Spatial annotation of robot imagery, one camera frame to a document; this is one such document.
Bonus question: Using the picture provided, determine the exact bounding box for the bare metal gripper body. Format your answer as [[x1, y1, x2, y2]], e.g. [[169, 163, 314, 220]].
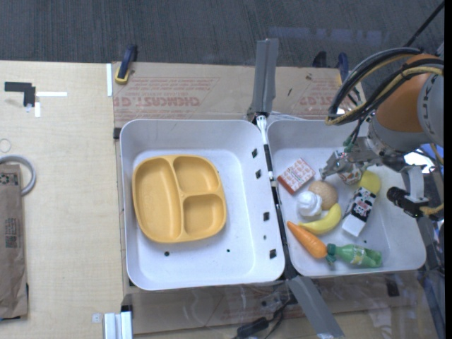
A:
[[343, 138, 388, 168]]

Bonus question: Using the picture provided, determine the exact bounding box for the white and orange small can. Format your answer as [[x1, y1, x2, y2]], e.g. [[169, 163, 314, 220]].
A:
[[337, 163, 363, 186]]

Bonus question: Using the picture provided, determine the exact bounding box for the yellow lemon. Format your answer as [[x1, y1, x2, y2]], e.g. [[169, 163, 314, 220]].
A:
[[358, 170, 382, 195]]

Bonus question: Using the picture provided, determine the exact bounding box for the red and white carton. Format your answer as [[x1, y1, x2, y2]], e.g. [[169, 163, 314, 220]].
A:
[[277, 157, 316, 196]]

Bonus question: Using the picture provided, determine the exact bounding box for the white cream swirl toy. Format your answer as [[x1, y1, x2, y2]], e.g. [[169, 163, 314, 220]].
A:
[[296, 191, 323, 219]]

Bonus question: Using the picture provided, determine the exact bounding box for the black and white milk carton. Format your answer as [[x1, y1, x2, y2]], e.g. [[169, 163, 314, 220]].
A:
[[341, 186, 377, 237]]

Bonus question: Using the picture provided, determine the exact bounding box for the yellow banana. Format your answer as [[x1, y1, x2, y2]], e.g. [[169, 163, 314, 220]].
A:
[[298, 203, 343, 236]]

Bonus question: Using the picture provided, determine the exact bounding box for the orange carrot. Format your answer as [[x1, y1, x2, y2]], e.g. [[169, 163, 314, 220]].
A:
[[286, 220, 328, 260]]

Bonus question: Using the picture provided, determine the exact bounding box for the white plastic tray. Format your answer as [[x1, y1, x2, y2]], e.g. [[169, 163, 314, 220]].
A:
[[266, 119, 427, 279], [119, 119, 286, 292]]

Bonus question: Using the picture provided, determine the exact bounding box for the green plastic bottle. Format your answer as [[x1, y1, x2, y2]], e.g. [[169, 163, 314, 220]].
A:
[[325, 243, 383, 270]]

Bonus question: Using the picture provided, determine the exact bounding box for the brown cardboard board red print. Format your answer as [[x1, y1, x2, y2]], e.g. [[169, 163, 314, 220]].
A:
[[112, 61, 424, 335]]

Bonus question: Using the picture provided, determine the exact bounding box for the yellow divided plate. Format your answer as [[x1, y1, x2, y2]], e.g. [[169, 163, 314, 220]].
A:
[[132, 154, 227, 244]]

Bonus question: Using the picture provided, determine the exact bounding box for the brown paper bag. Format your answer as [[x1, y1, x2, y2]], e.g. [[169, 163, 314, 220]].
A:
[[0, 164, 29, 320]]

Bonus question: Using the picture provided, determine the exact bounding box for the black cylinder on white bracket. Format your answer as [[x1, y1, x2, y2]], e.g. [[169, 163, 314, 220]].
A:
[[386, 165, 430, 219]]

